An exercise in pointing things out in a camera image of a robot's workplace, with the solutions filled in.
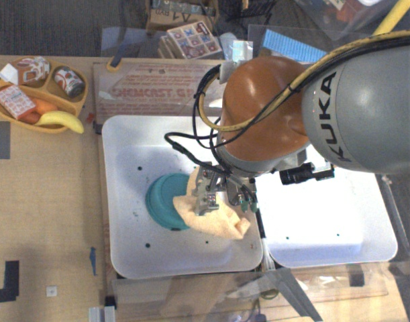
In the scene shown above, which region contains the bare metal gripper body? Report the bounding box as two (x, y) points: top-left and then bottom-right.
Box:
(191, 166), (258, 198)

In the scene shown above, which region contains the pale yellow cloth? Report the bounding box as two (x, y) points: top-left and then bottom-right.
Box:
(172, 168), (252, 241)

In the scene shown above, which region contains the teal bowl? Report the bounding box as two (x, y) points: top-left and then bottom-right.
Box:
(144, 172), (193, 232)

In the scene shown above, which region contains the white plastic tray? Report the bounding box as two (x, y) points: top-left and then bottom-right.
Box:
(101, 114), (264, 280)
(254, 142), (399, 270)

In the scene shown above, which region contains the thin black and white rod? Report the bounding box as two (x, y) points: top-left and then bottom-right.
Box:
(256, 209), (276, 272)

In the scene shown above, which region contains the brown cardboard board red print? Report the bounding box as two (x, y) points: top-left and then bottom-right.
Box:
(92, 60), (399, 310)

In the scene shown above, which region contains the printed game box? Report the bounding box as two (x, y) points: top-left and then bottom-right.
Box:
(158, 21), (223, 60)

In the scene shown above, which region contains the yellow banana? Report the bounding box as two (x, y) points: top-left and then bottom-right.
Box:
(34, 110), (85, 135)

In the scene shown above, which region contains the yellow divided plate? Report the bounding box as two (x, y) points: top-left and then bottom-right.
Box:
(0, 56), (89, 135)

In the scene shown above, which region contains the brown cardboard box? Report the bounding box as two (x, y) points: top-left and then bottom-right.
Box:
(145, 0), (219, 33)

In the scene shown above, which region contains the red and white can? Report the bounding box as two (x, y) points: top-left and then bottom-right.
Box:
(53, 66), (86, 99)

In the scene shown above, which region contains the orange carrot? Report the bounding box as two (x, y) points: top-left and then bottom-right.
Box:
(19, 97), (58, 125)

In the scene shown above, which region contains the red and white packet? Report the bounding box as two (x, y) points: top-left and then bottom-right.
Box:
(0, 85), (37, 121)

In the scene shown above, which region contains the white and brown carton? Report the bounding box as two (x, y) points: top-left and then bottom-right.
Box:
(0, 56), (51, 87)

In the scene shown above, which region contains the black cylinder on white bracket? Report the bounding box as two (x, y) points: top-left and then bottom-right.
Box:
(279, 146), (336, 186)

